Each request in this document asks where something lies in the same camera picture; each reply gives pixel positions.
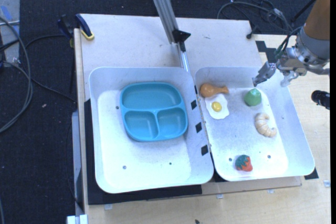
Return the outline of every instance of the fried egg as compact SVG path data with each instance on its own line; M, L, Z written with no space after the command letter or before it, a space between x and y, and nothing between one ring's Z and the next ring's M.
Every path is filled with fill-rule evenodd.
M210 116L214 119L220 120L229 116L227 100L222 93L215 94L211 97L205 97L204 101Z

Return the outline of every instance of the black fabric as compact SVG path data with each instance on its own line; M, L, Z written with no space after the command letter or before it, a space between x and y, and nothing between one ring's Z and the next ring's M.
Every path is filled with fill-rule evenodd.
M230 1L172 0L172 6L176 17L215 19L221 6ZM311 0L268 1L264 7L273 5L290 22ZM310 10L311 6L297 18L293 28L304 24ZM77 13L157 16L152 0L20 0L20 36L27 44L37 37L59 34L57 20L61 15L66 14L75 25ZM253 28L257 26L256 33L284 33L279 22L268 23L264 15L257 9L231 5L220 18L249 19ZM74 53L65 37L41 39L29 46L28 54L34 79L76 99L76 85L71 80ZM20 60L27 64L23 56ZM14 68L2 70L0 126L21 109L26 88L22 73ZM29 108L0 134L0 197L7 224L64 223L67 216L75 214L68 186L70 182L73 189L69 127L75 109L70 99L34 84Z
M118 202L150 200L202 194L200 185L157 188L141 191L130 191L128 193L110 194L103 191L97 184L95 171L95 155L93 150L93 129L91 102L85 104L85 137L87 156L87 179L88 179L88 203L90 205L115 204Z

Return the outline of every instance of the egg yolk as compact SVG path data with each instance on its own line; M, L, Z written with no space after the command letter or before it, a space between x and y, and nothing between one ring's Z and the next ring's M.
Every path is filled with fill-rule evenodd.
M222 110L222 105L221 105L220 103L218 103L218 102L213 102L213 103L211 104L211 107L212 107L212 109L213 109L214 111L216 111L216 112L219 112L219 111Z

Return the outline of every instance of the wooden table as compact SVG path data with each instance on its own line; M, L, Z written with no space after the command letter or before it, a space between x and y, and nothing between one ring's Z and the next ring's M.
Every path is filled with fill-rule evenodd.
M255 35L269 48L276 48L285 36ZM85 67L81 40L75 29L75 53L78 90L78 115L83 183L83 213L90 224L157 224L157 223L331 223L330 111L311 100L314 90L330 92L328 76L308 73L291 82L290 93L302 128L310 145L319 178L304 177L237 182L221 186L202 186L203 195L150 201L132 201L89 205L87 197L84 101L86 97ZM261 62L266 56L260 54Z

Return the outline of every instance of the wooden surface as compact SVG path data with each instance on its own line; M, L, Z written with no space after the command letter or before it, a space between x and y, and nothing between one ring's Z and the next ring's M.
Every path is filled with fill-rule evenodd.
M75 31L77 83L79 110L84 100L82 80L82 59L80 34ZM267 47L278 47L284 36L255 35L256 40L265 41ZM262 62L266 61L260 54ZM84 212L88 215L89 224L172 224L172 223L331 223L331 188L326 187L324 180L331 180L330 173L330 111L317 106L311 100L314 90L330 92L328 76L312 73L296 80L289 86L290 93L297 109L298 117L306 134L315 159L318 179L301 178L299 187L277 188L216 195L162 199L154 201L135 201L113 204L111 210L104 206L87 204L86 177L84 185ZM83 121L80 122L81 158L85 160L85 131Z

